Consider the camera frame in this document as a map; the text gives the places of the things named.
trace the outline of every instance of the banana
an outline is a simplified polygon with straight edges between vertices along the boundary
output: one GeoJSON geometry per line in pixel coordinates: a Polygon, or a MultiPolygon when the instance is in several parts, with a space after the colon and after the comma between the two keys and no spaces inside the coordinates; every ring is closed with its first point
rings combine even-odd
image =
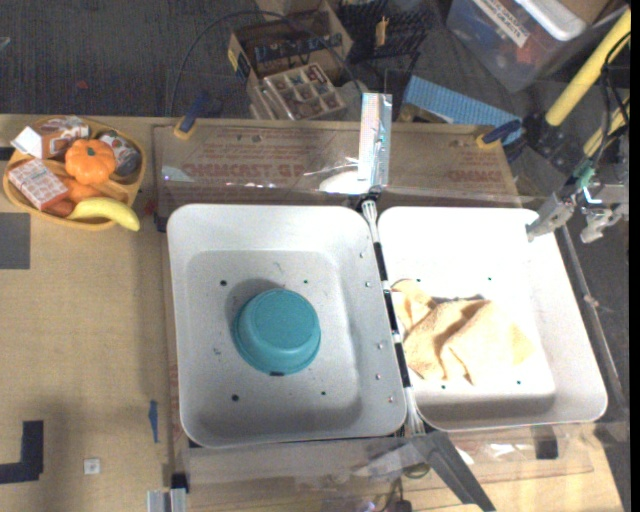
{"type": "Polygon", "coordinates": [[[111,197],[90,197],[80,201],[66,217],[70,220],[105,218],[132,231],[140,229],[140,220],[131,207],[111,197]]]}

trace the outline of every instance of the yellow tube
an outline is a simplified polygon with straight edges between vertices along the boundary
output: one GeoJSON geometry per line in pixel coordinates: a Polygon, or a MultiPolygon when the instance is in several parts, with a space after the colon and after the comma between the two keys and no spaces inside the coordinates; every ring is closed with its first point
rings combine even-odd
{"type": "MultiPolygon", "coordinates": [[[[549,109],[545,116],[547,123],[551,126],[562,124],[600,76],[600,70],[609,51],[630,31],[631,9],[627,9],[549,109]]],[[[618,45],[610,58],[618,55],[623,47],[623,44],[618,45]]]]}
{"type": "MultiPolygon", "coordinates": [[[[626,108],[627,115],[630,114],[630,111],[631,111],[630,107],[631,107],[630,104],[627,105],[627,108],[626,108]]],[[[620,128],[623,123],[624,123],[624,117],[622,117],[622,112],[620,111],[620,109],[618,109],[614,113],[613,119],[611,119],[611,126],[609,127],[609,135],[615,132],[618,128],[620,128]]],[[[597,149],[600,147],[600,144],[602,144],[602,130],[598,130],[597,132],[595,132],[589,138],[589,140],[585,142],[584,146],[582,146],[582,150],[584,151],[584,154],[586,156],[591,158],[595,154],[597,149]]]]}

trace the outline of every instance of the table surface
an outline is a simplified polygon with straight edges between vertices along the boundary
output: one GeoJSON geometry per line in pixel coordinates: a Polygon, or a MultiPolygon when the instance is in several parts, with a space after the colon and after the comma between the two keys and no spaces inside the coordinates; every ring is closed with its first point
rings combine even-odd
{"type": "MultiPolygon", "coordinates": [[[[0,115],[0,139],[39,116],[0,115]]],[[[153,128],[166,118],[95,117],[153,154],[153,128]]],[[[144,511],[146,494],[174,467],[162,244],[146,203],[154,197],[150,159],[135,209],[142,228],[87,232],[31,218],[29,270],[0,270],[0,463],[20,459],[22,422],[44,421],[39,481],[0,485],[3,511],[144,511]],[[149,406],[159,411],[159,442],[149,406]],[[83,474],[97,457],[101,472],[83,474]]],[[[0,212],[18,212],[4,194],[0,212]]],[[[585,443],[591,471],[483,484],[498,510],[621,511],[605,453],[585,443]]],[[[448,489],[409,490],[414,510],[471,511],[448,489]]],[[[190,499],[189,510],[207,510],[190,499]]],[[[308,511],[297,502],[246,510],[308,511]]],[[[217,507],[216,510],[227,510],[217,507]]],[[[228,510],[238,510],[237,506],[228,510]]]]}

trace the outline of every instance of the teal bowl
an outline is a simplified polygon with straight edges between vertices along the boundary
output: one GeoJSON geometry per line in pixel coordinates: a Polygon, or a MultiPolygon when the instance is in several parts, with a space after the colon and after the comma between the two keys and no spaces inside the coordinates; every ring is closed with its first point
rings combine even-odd
{"type": "Polygon", "coordinates": [[[233,341],[256,370],[274,376],[299,372],[320,349],[320,322],[302,295],[280,288],[250,299],[233,322],[233,341]]]}

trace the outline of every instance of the beige cloth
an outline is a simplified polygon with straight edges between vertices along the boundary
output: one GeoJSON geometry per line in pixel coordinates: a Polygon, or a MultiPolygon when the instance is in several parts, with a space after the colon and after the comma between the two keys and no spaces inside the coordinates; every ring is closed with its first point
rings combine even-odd
{"type": "Polygon", "coordinates": [[[465,377],[477,384],[522,363],[535,350],[495,302],[436,304],[413,280],[394,284],[392,292],[405,328],[407,364],[425,380],[465,377]]]}

